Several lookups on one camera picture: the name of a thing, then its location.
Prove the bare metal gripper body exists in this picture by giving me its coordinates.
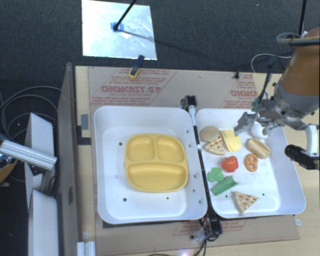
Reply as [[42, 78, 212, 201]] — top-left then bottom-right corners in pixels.
[[256, 98, 309, 131]]

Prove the white egg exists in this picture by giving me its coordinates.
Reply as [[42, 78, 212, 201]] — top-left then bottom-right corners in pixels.
[[250, 122, 269, 140]]

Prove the yellow cheese slice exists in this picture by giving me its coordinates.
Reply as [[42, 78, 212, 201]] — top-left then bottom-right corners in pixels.
[[219, 129, 243, 153]]

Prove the tan hot dog bun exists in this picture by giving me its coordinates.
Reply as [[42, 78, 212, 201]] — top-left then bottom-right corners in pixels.
[[246, 137, 272, 160]]

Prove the tan round biscuit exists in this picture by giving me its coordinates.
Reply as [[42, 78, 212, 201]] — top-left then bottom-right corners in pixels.
[[199, 125, 221, 143]]

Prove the pizza slice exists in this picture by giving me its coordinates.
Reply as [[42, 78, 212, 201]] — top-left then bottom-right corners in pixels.
[[204, 136, 226, 157], [233, 190, 259, 214]]

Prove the orange pretzel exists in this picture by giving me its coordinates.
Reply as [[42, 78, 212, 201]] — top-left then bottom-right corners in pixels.
[[243, 153, 259, 173]]

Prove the red bell pepper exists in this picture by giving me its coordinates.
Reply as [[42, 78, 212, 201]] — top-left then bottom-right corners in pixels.
[[220, 155, 239, 174]]

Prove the thin black and white rod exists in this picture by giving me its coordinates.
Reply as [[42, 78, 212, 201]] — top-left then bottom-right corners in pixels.
[[188, 105, 218, 223]]

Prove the brown cardboard board red print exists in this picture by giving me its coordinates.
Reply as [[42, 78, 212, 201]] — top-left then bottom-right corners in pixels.
[[87, 66, 301, 256]]

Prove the white plastic tray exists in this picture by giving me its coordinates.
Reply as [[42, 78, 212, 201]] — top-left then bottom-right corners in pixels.
[[93, 105, 209, 225], [194, 107, 307, 220]]

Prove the green broccoli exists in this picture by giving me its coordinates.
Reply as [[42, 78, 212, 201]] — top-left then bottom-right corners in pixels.
[[207, 167, 225, 183]]

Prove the green celery stick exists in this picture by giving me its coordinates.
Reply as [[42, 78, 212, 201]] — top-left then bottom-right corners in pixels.
[[210, 175, 239, 196]]

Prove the yellow divided plate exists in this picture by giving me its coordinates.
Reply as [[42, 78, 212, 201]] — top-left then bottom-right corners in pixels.
[[124, 133, 190, 194]]

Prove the black cylinder on white bracket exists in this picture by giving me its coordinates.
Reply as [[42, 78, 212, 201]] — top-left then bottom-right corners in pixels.
[[284, 123, 320, 171]]

